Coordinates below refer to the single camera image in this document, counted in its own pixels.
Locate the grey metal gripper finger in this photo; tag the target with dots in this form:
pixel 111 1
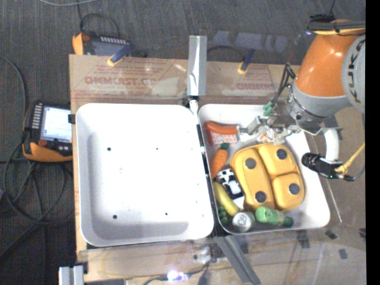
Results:
pixel 256 126
pixel 282 135

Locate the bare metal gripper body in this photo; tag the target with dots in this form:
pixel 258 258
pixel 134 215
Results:
pixel 307 123

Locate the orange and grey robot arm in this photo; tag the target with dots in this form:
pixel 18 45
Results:
pixel 322 70

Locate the orange and white packet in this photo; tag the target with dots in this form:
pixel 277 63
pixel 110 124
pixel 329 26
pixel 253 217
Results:
pixel 268 136

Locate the red and white packet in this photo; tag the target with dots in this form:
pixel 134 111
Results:
pixel 224 139

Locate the orange toy sausage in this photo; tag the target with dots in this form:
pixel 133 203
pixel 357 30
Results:
pixel 221 128

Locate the yellow divided plate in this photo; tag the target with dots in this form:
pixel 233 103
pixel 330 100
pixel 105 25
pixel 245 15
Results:
pixel 267 177

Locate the orange toy carrot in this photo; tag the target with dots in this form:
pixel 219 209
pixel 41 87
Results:
pixel 219 160

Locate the black and white carton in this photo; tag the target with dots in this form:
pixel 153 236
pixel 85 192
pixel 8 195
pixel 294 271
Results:
pixel 231 183

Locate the white plastic tray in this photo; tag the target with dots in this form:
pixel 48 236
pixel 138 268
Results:
pixel 142 174
pixel 314 206

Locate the yellow banana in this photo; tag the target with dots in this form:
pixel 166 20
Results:
pixel 225 200

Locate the green bottle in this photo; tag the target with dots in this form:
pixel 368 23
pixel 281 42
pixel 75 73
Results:
pixel 270 216

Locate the silver can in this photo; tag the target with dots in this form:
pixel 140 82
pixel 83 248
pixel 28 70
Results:
pixel 243 221

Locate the green toy grapes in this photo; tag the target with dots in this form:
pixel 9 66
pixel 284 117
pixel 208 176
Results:
pixel 222 215

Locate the brown cardboard board red print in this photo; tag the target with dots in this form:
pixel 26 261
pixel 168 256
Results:
pixel 124 79

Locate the black cylinder on white bracket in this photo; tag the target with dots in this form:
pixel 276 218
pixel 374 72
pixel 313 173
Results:
pixel 319 163

